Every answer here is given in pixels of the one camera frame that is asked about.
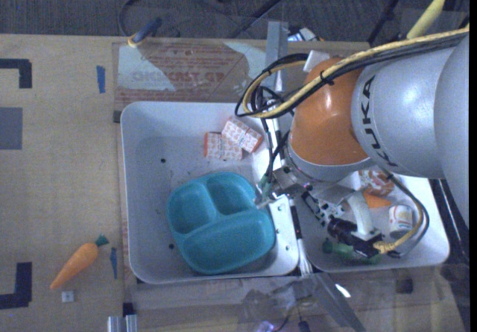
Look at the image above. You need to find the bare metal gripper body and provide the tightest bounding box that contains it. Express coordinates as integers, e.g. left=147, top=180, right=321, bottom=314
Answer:
left=265, top=167, right=311, bottom=201

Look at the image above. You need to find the teal divided plate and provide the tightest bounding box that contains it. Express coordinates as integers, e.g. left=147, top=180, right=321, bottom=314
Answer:
left=165, top=171, right=277, bottom=275

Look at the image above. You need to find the orange and white carton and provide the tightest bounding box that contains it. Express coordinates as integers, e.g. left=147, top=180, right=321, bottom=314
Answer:
left=203, top=131, right=245, bottom=161
left=221, top=116, right=264, bottom=154

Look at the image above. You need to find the green toy vegetable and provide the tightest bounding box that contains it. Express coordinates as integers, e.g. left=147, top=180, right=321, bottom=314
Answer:
left=321, top=239, right=383, bottom=265

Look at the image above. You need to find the orange and white round packet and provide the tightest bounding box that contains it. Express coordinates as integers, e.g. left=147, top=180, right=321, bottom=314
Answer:
left=358, top=169, right=396, bottom=198

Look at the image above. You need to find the orange wedge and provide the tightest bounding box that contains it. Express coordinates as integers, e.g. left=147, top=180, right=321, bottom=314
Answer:
left=363, top=192, right=393, bottom=210

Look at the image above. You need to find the white plastic tray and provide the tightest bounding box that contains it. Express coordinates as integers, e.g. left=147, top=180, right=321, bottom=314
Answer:
left=296, top=169, right=451, bottom=274
left=119, top=100, right=301, bottom=285

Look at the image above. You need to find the white can with orange print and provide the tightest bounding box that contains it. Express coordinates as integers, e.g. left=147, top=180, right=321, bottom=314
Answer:
left=388, top=204, right=414, bottom=239

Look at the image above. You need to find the orange toy carrot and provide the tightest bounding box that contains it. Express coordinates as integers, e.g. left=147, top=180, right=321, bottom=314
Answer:
left=48, top=234, right=110, bottom=291

